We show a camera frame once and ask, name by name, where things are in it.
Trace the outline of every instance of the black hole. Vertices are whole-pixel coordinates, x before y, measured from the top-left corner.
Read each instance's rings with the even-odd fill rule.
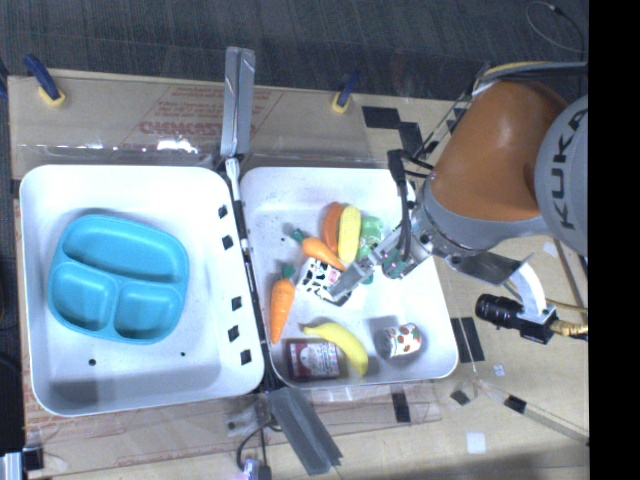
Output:
[[[231,329],[227,331],[229,335],[229,341],[235,340],[238,336],[240,336],[240,331],[238,330],[238,326],[234,325]]]
[[[251,350],[243,350],[240,352],[240,364],[247,364],[251,362]]]
[[[233,239],[227,235],[222,239],[222,245],[224,246],[224,250],[226,251],[229,247],[233,246]]]

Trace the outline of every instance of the toy banana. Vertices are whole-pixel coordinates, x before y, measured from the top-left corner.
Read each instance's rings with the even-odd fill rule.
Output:
[[[317,334],[321,338],[335,343],[360,375],[367,373],[369,356],[362,342],[351,331],[335,322],[327,322],[317,327],[304,327],[305,334]]]

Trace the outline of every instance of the table surface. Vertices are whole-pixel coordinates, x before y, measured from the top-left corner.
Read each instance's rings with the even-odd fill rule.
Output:
[[[42,163],[77,163],[77,157],[54,156],[52,151],[86,146],[87,130],[103,146],[113,142],[141,150],[148,135],[132,132],[129,121],[138,123],[144,112],[131,99],[153,95],[158,87],[208,91],[207,101],[220,104],[206,107],[205,121],[222,121],[222,84],[70,71],[52,74],[74,103],[90,98],[86,104],[94,112],[89,119],[86,108],[76,104],[68,107],[67,114],[48,108],[34,113],[29,109],[41,102],[33,80],[11,80],[15,179]],[[118,91],[129,99],[116,101]],[[338,114],[331,110],[332,96],[256,87],[254,155],[244,168],[274,162],[385,167],[386,151],[401,147],[398,127],[367,126],[363,107],[395,109],[402,123],[417,124],[424,137],[452,104],[354,94],[347,112]],[[169,110],[156,106],[155,115],[160,117],[145,121],[160,126],[153,123],[167,121],[162,113],[166,117]],[[145,116],[151,115],[149,109],[146,112]],[[113,115],[118,119],[108,118]],[[20,255],[18,202],[16,219]],[[552,238],[508,240],[493,252],[518,260],[533,254],[530,264],[548,298],[588,305],[586,276],[577,256]],[[450,376],[435,381],[306,392],[343,455],[340,466],[318,478],[513,478],[515,472],[518,478],[588,478],[588,344],[556,336],[541,345],[520,338],[516,331],[497,330],[477,320],[474,307],[479,295],[509,296],[508,292],[457,274],[438,258],[435,263],[451,318],[473,321],[484,357],[463,361],[461,356]],[[45,465],[30,472],[30,478],[96,478],[98,471],[100,478],[108,479],[211,478],[212,471],[216,478],[239,478],[235,451],[243,436],[229,435],[227,422],[259,395],[80,418],[54,416],[40,406],[30,383],[22,271],[19,274],[27,441],[42,446]],[[558,311],[562,319],[585,321],[583,313],[561,306]],[[391,395],[400,392],[407,400],[410,423],[396,420]],[[524,413],[503,404],[509,396],[526,402]],[[267,429],[265,437],[273,478],[307,476],[282,433]],[[250,440],[244,456],[261,459],[259,445],[257,438]]]

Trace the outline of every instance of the dark floor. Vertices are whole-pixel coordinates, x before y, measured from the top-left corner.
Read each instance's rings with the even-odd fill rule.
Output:
[[[589,0],[0,0],[0,57],[220,81],[227,46],[256,52],[258,85],[454,99],[489,62],[588,60]],[[550,80],[567,100],[584,79]],[[0,455],[20,448],[9,128],[0,99]]]

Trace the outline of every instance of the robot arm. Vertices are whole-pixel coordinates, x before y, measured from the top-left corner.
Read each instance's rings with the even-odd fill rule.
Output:
[[[431,255],[492,285],[507,282],[521,303],[482,296],[476,314],[546,343],[557,320],[527,260],[490,252],[508,238],[550,234],[587,256],[588,99],[567,105],[537,81],[492,80],[475,91],[412,211],[369,256],[330,288],[340,298],[375,268],[401,279]],[[402,151],[389,169],[402,195]]]

